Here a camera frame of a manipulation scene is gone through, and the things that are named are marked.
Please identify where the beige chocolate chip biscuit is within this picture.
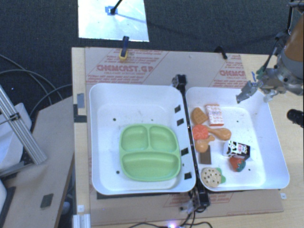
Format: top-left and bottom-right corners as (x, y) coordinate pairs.
(200, 167), (222, 188)

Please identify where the orange toy waffle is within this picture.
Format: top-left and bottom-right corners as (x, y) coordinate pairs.
(191, 107), (209, 126)

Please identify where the red toy strawberry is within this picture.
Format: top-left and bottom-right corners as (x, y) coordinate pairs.
(228, 156), (247, 172)

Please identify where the green divided plate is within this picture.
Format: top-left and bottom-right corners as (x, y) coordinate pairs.
(119, 123), (182, 182)

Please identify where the tan toy chicken drumstick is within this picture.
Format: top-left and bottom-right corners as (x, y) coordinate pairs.
(195, 135), (216, 153)
(206, 126), (232, 142)

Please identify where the green toy leaf piece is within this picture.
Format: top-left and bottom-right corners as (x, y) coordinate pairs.
(215, 167), (227, 183)

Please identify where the red and white packet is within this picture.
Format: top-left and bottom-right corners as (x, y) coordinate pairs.
(204, 104), (225, 127)

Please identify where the thin black rod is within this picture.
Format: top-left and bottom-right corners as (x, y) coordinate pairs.
(180, 84), (204, 195)

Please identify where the black and white milk carton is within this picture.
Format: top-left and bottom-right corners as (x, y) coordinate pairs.
(222, 140), (251, 162)

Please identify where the brown toy chocolate bar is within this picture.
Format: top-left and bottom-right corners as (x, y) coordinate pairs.
(199, 145), (212, 165)

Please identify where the orange toy orange slice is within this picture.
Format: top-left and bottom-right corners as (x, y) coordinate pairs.
(192, 124), (210, 141)

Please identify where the brown cardboard board red print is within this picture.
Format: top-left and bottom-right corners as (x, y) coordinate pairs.
(84, 47), (285, 226)

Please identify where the black block with thin wires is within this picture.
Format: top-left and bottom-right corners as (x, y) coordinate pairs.
(171, 74), (188, 88)
(187, 189), (211, 211)

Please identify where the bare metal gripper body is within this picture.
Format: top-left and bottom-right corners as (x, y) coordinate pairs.
(257, 67), (304, 95)

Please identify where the white plastic tray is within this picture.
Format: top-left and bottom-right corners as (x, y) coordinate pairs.
(89, 83), (197, 196)
(185, 86), (291, 193)

